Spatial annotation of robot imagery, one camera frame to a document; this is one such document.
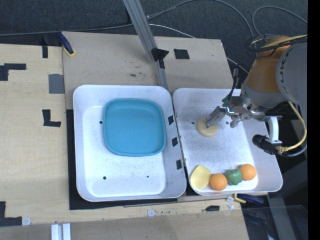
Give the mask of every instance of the toy sink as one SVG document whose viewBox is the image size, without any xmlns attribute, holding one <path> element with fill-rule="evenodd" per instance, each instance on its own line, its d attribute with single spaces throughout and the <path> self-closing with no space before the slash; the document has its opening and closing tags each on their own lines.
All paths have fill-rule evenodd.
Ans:
<svg viewBox="0 0 320 240">
<path fill-rule="evenodd" d="M 166 89 L 83 85 L 73 94 L 73 110 L 76 185 L 82 198 L 172 199 L 186 191 L 173 102 Z"/>
<path fill-rule="evenodd" d="M 250 119 L 231 128 L 232 120 L 225 116 L 217 124 L 218 131 L 214 137 L 204 137 L 197 130 L 198 120 L 208 117 L 217 106 L 222 107 L 222 100 L 230 91 L 182 88 L 174 92 L 173 104 L 187 174 L 190 179 L 199 165 L 207 167 L 212 174 L 224 174 L 240 165 L 251 164 L 257 169 L 257 176 L 238 185 L 228 185 L 222 191 L 215 191 L 209 185 L 193 190 L 201 196 L 277 192 L 283 185 L 277 158 L 252 142 L 255 135 L 268 136 L 265 123 Z M 240 90 L 234 90 L 233 94 L 239 96 Z"/>
</svg>

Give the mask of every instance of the white tray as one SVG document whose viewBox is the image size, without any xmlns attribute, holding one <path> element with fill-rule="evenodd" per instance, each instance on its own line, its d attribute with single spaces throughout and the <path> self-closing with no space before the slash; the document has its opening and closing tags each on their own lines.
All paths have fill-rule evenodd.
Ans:
<svg viewBox="0 0 320 240">
<path fill-rule="evenodd" d="M 207 167 L 212 174 L 224 174 L 243 164 L 255 166 L 257 176 L 251 181 L 228 185 L 222 191 L 215 191 L 209 185 L 202 190 L 193 190 L 201 196 L 277 192 L 283 185 L 278 161 L 274 155 L 265 153 L 252 142 L 254 135 L 268 135 L 263 122 L 250 119 L 231 128 L 231 118 L 225 116 L 218 123 L 218 132 L 214 137 L 204 137 L 197 131 L 198 120 L 208 117 L 217 106 L 222 107 L 222 99 L 229 93 L 230 89 L 182 88 L 173 94 L 188 177 L 190 179 L 198 165 Z M 239 94 L 238 89 L 233 93 L 234 96 Z"/>
<path fill-rule="evenodd" d="M 129 157 L 108 150 L 103 135 L 103 113 L 105 105 L 115 99 L 144 99 L 162 108 L 166 146 L 161 153 Z M 73 109 L 76 184 L 82 198 L 89 202 L 171 199 L 186 191 L 172 97 L 166 89 L 83 85 L 73 94 Z"/>
</svg>

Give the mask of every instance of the green toy vegetable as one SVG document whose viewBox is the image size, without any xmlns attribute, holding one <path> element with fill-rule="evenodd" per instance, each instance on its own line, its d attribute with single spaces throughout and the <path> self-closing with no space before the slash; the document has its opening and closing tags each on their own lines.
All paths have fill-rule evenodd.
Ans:
<svg viewBox="0 0 320 240">
<path fill-rule="evenodd" d="M 229 185 L 238 185 L 242 182 L 242 172 L 240 169 L 230 170 L 224 174 Z"/>
</svg>

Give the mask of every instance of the yellow clip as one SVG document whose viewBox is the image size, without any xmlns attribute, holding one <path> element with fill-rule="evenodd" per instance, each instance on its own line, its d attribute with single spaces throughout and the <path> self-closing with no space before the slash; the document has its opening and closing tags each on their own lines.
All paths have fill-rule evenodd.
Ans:
<svg viewBox="0 0 320 240">
<path fill-rule="evenodd" d="M 70 58 L 73 58 L 73 57 L 76 56 L 76 54 L 77 54 L 74 49 L 72 49 L 72 50 L 73 50 L 73 53 L 72 53 L 72 54 L 70 54 L 66 48 L 64 48 L 63 50 L 64 50 L 64 52 L 65 52 Z"/>
<path fill-rule="evenodd" d="M 238 198 L 238 194 L 234 194 L 234 200 L 239 202 L 240 204 L 246 204 L 247 201 Z"/>
</svg>

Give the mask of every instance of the orange fruit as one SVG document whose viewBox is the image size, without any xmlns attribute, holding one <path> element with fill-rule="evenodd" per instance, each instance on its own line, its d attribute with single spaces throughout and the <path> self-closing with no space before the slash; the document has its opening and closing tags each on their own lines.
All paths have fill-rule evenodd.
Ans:
<svg viewBox="0 0 320 240">
<path fill-rule="evenodd" d="M 210 186 L 216 191 L 224 190 L 228 186 L 227 177 L 221 173 L 212 175 L 210 179 Z"/>
<path fill-rule="evenodd" d="M 251 181 L 257 175 L 257 169 L 251 164 L 242 165 L 240 171 L 242 172 L 242 179 L 244 181 Z"/>
</svg>

